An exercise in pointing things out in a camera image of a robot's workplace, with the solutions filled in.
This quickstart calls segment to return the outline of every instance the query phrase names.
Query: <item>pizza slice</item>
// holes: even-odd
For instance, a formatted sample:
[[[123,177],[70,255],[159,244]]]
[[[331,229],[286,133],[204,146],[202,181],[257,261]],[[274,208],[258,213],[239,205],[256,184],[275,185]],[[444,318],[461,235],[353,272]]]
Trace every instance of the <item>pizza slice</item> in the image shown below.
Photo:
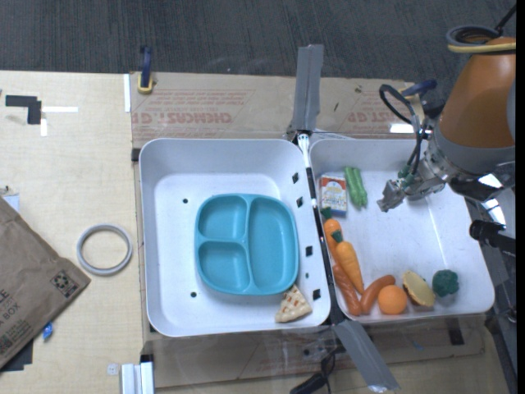
[[[312,307],[299,288],[293,285],[282,296],[281,307],[276,314],[276,323],[287,323],[311,312]]]

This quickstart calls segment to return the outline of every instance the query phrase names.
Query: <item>green toy vegetable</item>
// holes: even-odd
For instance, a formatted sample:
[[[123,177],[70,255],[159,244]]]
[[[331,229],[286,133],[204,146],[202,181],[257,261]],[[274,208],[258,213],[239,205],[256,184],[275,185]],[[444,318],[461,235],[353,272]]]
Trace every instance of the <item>green toy vegetable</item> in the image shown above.
[[[458,275],[452,270],[439,270],[432,278],[432,290],[440,298],[452,295],[459,290]]]
[[[354,206],[357,208],[366,206],[368,202],[368,194],[364,189],[361,171],[356,167],[346,167],[345,179],[349,188],[350,199]]]

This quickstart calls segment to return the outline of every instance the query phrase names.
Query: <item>sausage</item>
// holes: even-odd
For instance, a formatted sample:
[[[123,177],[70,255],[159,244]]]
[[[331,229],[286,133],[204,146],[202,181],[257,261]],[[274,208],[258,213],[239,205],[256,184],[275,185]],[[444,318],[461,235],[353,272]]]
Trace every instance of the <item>sausage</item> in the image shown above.
[[[379,277],[374,282],[372,282],[363,292],[363,296],[361,296],[361,308],[363,310],[363,314],[369,314],[370,310],[372,309],[374,302],[376,301],[377,297],[379,296],[379,291],[388,285],[394,285],[395,284],[395,277],[391,274],[386,274],[383,277]]]
[[[339,287],[343,297],[345,298],[346,306],[352,315],[359,316],[362,313],[362,306],[359,302],[357,291],[354,284],[346,275],[345,271],[337,264],[332,267],[334,278]]]

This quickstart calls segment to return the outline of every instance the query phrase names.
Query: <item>white plastic tray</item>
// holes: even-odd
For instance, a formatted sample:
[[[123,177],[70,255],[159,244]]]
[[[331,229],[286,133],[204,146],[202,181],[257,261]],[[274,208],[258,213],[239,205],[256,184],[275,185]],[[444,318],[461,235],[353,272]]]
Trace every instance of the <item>white plastic tray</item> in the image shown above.
[[[299,148],[285,140],[158,139],[142,148],[139,167],[146,303],[157,331],[187,337],[309,328],[326,320],[331,302]],[[281,295],[229,295],[200,279],[197,212],[207,198],[227,193],[267,195],[292,210],[299,239],[296,283],[313,307],[310,315],[275,323]]]
[[[400,315],[384,315],[373,307],[369,315],[352,316],[336,289],[345,314],[362,323],[381,323],[444,315],[477,314],[494,303],[494,287],[479,243],[470,237],[472,219],[465,200],[448,186],[415,202],[405,200],[397,208],[382,212],[377,200],[389,179],[395,179],[412,153],[412,140],[319,140],[310,158],[316,185],[322,174],[344,176],[344,167],[361,169],[368,205],[360,210],[348,203],[340,220],[343,236],[358,254],[365,286],[385,274],[402,285],[403,273],[411,269],[431,282],[435,271],[450,268],[459,275],[459,292],[439,300],[432,309],[414,307]]]

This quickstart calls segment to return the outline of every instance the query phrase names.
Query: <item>black fabric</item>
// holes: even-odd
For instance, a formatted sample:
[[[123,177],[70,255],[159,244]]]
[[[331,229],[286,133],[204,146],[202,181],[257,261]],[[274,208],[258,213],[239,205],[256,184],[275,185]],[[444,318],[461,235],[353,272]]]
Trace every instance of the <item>black fabric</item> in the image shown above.
[[[516,0],[0,0],[0,69],[295,76],[297,48],[325,45],[324,76],[436,79],[444,102],[468,56],[457,25],[494,28]],[[505,26],[515,36],[516,16]]]

